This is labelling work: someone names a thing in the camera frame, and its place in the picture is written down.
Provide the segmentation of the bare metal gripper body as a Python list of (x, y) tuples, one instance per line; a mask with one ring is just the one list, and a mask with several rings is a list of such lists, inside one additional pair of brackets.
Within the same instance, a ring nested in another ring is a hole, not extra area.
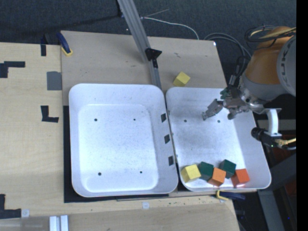
[(223, 106), (230, 113), (242, 113), (252, 111), (265, 113), (265, 100), (262, 100), (250, 92), (247, 88), (228, 87), (222, 91)]

